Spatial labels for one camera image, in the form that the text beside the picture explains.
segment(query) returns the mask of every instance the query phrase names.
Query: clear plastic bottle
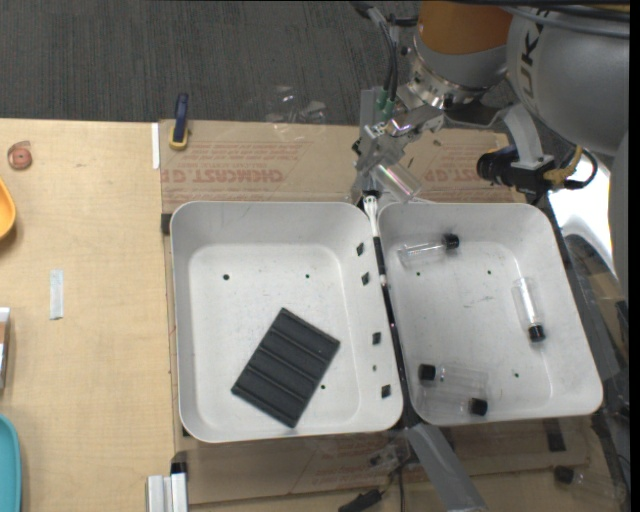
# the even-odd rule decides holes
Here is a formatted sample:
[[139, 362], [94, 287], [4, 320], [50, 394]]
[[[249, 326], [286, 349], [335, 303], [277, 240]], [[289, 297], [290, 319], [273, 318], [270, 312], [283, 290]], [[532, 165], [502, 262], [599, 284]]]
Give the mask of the clear plastic bottle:
[[418, 374], [420, 383], [428, 390], [424, 397], [427, 409], [463, 415], [487, 414], [486, 372], [452, 364], [421, 364]]
[[584, 498], [598, 497], [606, 501], [622, 503], [627, 490], [624, 484], [614, 482], [609, 475], [595, 473], [586, 468], [556, 466], [553, 470], [556, 482]]
[[444, 255], [460, 246], [460, 239], [453, 233], [442, 235], [440, 240], [428, 241], [416, 245], [403, 245], [398, 250], [398, 257], [404, 266], [420, 263]]
[[543, 341], [546, 334], [542, 326], [542, 311], [538, 305], [539, 299], [535, 281], [530, 277], [516, 279], [513, 282], [511, 292], [520, 324], [529, 335], [529, 339], [534, 343]]

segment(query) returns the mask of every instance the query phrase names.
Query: white strip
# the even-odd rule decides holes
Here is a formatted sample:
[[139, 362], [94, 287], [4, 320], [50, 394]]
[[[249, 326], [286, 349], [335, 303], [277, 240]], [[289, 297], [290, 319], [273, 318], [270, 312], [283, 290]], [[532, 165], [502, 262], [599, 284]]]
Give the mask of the white strip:
[[58, 320], [64, 315], [64, 273], [56, 268], [49, 273], [49, 320]]
[[151, 151], [153, 152], [153, 168], [160, 169], [160, 125], [151, 124]]

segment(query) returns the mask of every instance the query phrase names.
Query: brown round object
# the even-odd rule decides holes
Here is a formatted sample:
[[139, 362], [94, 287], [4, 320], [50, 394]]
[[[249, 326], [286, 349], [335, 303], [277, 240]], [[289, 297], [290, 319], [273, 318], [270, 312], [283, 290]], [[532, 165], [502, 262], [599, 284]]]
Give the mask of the brown round object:
[[31, 165], [31, 152], [27, 148], [16, 148], [9, 153], [9, 165], [17, 170]]

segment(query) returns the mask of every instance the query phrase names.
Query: cable connector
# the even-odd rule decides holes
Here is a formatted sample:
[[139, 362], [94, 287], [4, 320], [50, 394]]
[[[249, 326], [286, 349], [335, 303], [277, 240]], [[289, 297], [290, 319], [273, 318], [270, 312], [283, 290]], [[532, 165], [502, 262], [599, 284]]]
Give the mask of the cable connector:
[[364, 494], [358, 494], [358, 496], [347, 503], [342, 505], [338, 512], [361, 512], [362, 510], [372, 507], [376, 503], [382, 500], [382, 493], [378, 489], [367, 491]]

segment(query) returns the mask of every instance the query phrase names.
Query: gray cable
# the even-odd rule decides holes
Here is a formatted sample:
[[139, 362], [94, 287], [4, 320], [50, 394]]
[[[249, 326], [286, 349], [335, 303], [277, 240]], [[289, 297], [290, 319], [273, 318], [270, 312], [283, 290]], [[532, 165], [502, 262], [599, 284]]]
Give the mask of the gray cable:
[[582, 34], [590, 34], [595, 36], [615, 37], [617, 39], [629, 39], [629, 31], [615, 31], [606, 30], [598, 27], [589, 27], [578, 23], [569, 23], [564, 20], [557, 20], [555, 18], [545, 18], [529, 11], [525, 11], [519, 7], [501, 7], [504, 11], [513, 14], [514, 16], [521, 16], [535, 23], [542, 25], [549, 25], [550, 27], [563, 28], [571, 30], [573, 32], [580, 32]]

